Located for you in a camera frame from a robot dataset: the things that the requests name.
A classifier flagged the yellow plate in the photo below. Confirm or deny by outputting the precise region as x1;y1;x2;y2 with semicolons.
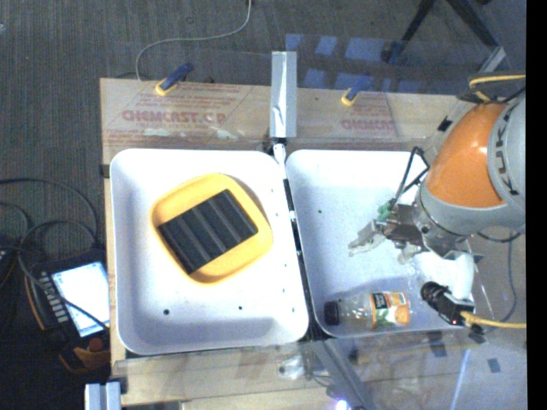
149;173;274;285

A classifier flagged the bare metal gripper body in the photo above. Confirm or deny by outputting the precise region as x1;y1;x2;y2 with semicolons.
383;203;455;255

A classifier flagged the black cylinder on white bracket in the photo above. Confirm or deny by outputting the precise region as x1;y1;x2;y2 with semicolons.
412;249;478;326

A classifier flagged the brown cardboard board red print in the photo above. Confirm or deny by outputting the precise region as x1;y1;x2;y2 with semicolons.
99;78;475;406

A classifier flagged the white plastic tray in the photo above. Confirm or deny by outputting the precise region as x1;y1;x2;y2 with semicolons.
284;149;476;339
109;148;310;356

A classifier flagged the black ribbed block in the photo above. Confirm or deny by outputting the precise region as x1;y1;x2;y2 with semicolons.
156;188;260;275

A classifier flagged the clear bottle with orange label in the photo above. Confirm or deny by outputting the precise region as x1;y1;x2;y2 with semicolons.
322;290;412;331

